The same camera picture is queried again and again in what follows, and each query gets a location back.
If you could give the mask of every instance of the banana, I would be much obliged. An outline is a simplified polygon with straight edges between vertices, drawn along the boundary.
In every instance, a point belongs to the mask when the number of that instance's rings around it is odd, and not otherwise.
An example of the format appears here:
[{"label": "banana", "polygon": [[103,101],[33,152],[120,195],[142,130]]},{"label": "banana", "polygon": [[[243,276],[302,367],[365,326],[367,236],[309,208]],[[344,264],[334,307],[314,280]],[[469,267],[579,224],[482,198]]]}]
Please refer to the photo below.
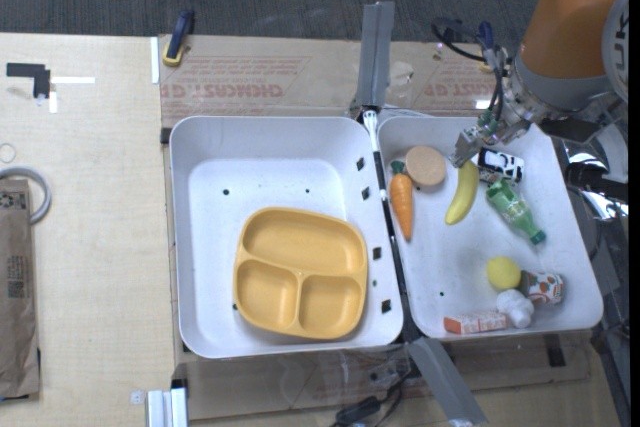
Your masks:
[{"label": "banana", "polygon": [[466,217],[476,199],[479,182],[480,173],[473,162],[467,160],[458,168],[458,187],[444,217],[445,223],[456,224]]}]

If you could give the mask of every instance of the yellow plate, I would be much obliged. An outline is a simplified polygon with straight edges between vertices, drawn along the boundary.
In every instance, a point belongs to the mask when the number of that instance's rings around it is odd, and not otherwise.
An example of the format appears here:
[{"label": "yellow plate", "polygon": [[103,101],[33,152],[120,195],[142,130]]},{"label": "yellow plate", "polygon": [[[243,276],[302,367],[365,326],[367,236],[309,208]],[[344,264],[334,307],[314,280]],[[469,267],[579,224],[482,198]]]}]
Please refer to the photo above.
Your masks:
[{"label": "yellow plate", "polygon": [[247,219],[238,242],[233,297],[251,324],[316,339],[339,338],[360,321],[367,248],[350,223],[270,207]]}]

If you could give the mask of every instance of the beige round object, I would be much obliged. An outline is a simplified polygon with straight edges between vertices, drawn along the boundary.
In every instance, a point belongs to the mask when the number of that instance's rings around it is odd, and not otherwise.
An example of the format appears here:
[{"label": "beige round object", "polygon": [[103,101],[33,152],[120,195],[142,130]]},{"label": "beige round object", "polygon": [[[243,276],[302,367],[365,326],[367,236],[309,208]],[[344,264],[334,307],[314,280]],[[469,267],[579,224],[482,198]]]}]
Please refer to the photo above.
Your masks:
[{"label": "beige round object", "polygon": [[431,146],[414,146],[405,157],[407,174],[418,185],[438,185],[447,174],[444,157]]}]

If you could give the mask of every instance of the wooden table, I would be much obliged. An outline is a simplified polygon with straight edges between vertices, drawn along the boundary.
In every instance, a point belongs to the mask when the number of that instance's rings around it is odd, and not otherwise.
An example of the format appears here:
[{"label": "wooden table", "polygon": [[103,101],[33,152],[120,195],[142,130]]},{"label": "wooden table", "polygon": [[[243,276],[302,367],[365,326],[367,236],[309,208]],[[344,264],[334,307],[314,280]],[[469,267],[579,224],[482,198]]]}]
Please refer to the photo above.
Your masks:
[{"label": "wooden table", "polygon": [[[144,392],[168,389],[175,368],[159,86],[150,38],[2,34],[4,62],[45,64],[58,112],[32,81],[0,76],[0,143],[13,165],[50,182],[34,226],[41,391],[0,405],[2,426],[143,426]],[[39,201],[34,187],[34,204]],[[598,355],[589,377],[477,393],[493,426],[618,423]],[[211,425],[328,425],[335,411],[234,417]],[[385,425],[449,425],[432,398],[403,401]]]}]

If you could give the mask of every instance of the metal ring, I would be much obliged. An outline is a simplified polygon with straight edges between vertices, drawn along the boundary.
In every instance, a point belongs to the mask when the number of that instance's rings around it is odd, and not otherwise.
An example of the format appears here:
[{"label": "metal ring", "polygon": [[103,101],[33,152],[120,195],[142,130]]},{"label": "metal ring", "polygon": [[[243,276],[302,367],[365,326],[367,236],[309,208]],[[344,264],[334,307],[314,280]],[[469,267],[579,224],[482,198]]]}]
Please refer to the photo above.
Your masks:
[{"label": "metal ring", "polygon": [[32,167],[10,166],[5,167],[4,169],[0,169],[0,179],[10,178],[12,176],[23,176],[31,178],[38,185],[40,185],[40,187],[42,187],[42,190],[44,191],[44,200],[42,201],[42,205],[40,205],[40,208],[38,208],[38,210],[36,210],[31,215],[31,218],[29,220],[31,224],[36,224],[49,211],[49,207],[51,206],[51,188],[49,187],[49,184],[45,180],[44,176],[42,176]]},{"label": "metal ring", "polygon": [[[11,155],[11,158],[9,159],[3,159],[2,158],[2,148],[10,148],[11,151],[13,151],[13,155]],[[13,162],[13,160],[16,158],[17,155],[17,151],[16,151],[16,147],[11,144],[11,143],[0,143],[0,162],[2,162],[3,164],[10,164],[11,162]]]}]

